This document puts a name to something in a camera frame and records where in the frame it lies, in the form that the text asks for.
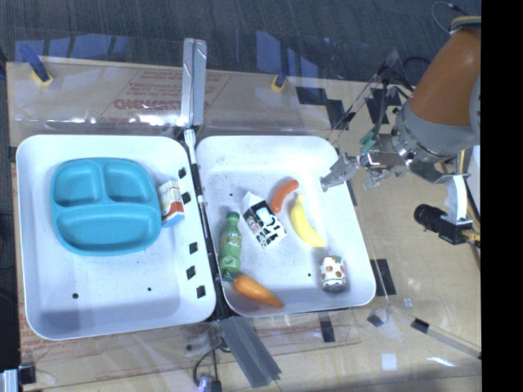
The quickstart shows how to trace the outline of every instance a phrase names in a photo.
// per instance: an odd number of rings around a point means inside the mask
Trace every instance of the clear plastic sheet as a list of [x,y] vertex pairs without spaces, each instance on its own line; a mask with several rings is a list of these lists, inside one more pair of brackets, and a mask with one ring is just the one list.
[[[91,39],[105,42],[100,37]],[[140,45],[144,43],[134,42],[132,47]],[[60,71],[70,74],[70,79],[62,82],[70,87],[60,88],[60,103],[57,94],[51,97],[51,93],[46,93],[53,91],[51,86],[40,87],[30,77],[27,64],[22,60],[12,63],[8,74],[11,145],[17,146],[30,135],[48,132],[176,136],[180,107],[160,113],[133,107],[132,114],[123,115],[122,122],[117,119],[114,127],[97,128],[103,116],[101,111],[110,104],[107,100],[119,100],[114,95],[129,91],[132,80],[144,78],[139,74],[156,83],[170,77],[171,83],[181,90],[181,42],[178,46],[165,42],[162,45],[177,47],[174,52],[178,57],[172,63],[142,64],[140,57],[131,60],[124,56],[117,60],[69,59],[67,53],[42,52],[44,64],[55,73],[54,84],[60,84]],[[369,109],[377,83],[372,79],[369,83],[349,82],[292,72],[297,71],[289,71],[283,89],[274,91],[271,84],[277,69],[266,67],[264,73],[208,69],[204,122],[197,128],[199,140],[216,134],[316,135],[328,140],[340,153],[359,153],[360,138],[373,125]],[[110,94],[106,103],[101,103],[103,91]],[[397,96],[400,103],[405,101],[400,92]],[[332,105],[336,105],[337,114]],[[343,122],[352,110],[357,114]],[[13,177],[15,188],[14,166]],[[420,203],[445,208],[445,187],[428,185],[407,175],[387,179],[380,187],[366,190],[365,178],[364,171],[359,171],[348,186],[369,259],[376,270],[377,294],[369,304],[355,309],[249,319],[282,369],[275,382],[277,387],[287,391],[303,390],[303,385],[311,390],[346,390],[364,385],[481,376],[481,289],[474,249],[467,244],[452,246],[413,220],[413,211]],[[20,262],[19,242],[17,254]],[[135,381],[144,390],[158,389],[158,384],[165,390],[176,390],[178,385],[197,390],[193,370],[203,359],[198,375],[214,376],[212,356],[204,357],[214,348],[223,390],[249,389],[234,356],[221,346],[216,320],[70,341],[38,337],[25,318],[23,274],[20,267],[18,271],[20,352],[23,364],[35,374],[33,381],[25,383],[24,390],[61,386],[77,390],[75,385],[82,390],[99,381],[117,381],[128,389]]]

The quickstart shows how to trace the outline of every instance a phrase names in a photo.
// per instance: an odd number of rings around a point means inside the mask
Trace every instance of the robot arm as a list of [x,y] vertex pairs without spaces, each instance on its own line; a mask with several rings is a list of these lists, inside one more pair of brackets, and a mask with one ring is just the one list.
[[[450,33],[450,40],[436,54],[396,115],[391,133],[378,133],[380,118],[362,139],[361,154],[342,155],[320,182],[327,190],[349,180],[362,167],[369,174],[366,189],[378,186],[388,176],[403,176],[407,172],[431,184],[443,183],[449,193],[449,213],[420,205],[414,218],[440,233],[443,239],[463,243],[463,230],[472,228],[472,221],[466,216],[464,176],[444,174],[435,165],[480,144],[481,18],[457,18]],[[382,82],[385,95],[387,77]]]

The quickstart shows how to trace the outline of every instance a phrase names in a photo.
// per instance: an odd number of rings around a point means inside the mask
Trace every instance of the sausage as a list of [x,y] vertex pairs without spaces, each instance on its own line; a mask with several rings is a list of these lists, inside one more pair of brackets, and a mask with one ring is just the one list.
[[281,205],[284,202],[285,197],[289,193],[296,190],[299,187],[299,185],[300,184],[295,179],[283,183],[278,189],[276,189],[275,195],[272,197],[270,201],[270,209],[274,213],[278,213],[279,211],[281,211]]

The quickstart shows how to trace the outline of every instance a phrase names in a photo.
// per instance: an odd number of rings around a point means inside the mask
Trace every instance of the orange carrot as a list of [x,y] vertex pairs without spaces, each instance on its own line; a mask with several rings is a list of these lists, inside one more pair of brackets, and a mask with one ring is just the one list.
[[272,292],[246,274],[239,274],[236,276],[233,286],[237,292],[255,301],[271,306],[277,306],[278,308],[284,306],[284,304]]
[[285,196],[287,196],[292,191],[296,190],[298,187],[299,183],[295,179],[283,183],[278,189],[276,189],[275,195],[272,197],[272,200],[270,201],[270,209],[274,213],[278,213],[279,211],[281,211],[281,204],[284,202]]

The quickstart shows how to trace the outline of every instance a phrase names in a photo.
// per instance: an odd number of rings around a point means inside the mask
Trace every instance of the silver can with red dots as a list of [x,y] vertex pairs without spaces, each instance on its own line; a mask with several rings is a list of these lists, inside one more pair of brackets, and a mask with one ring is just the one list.
[[343,258],[327,256],[320,260],[321,283],[325,291],[339,292],[346,289]]

